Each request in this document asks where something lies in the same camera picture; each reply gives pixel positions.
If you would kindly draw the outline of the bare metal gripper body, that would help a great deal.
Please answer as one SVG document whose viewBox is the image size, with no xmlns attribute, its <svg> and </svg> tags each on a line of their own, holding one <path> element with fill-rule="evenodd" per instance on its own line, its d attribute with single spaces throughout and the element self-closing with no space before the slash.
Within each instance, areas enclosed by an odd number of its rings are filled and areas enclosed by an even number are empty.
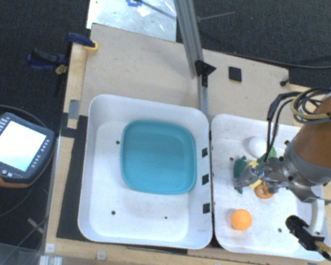
<svg viewBox="0 0 331 265">
<path fill-rule="evenodd" d="M 263 165 L 263 177 L 279 180 L 279 189 L 285 188 L 291 191 L 298 199 L 310 201 L 315 199 L 312 188 L 316 184 L 304 178 L 294 164 L 284 157 L 267 159 Z"/>
</svg>

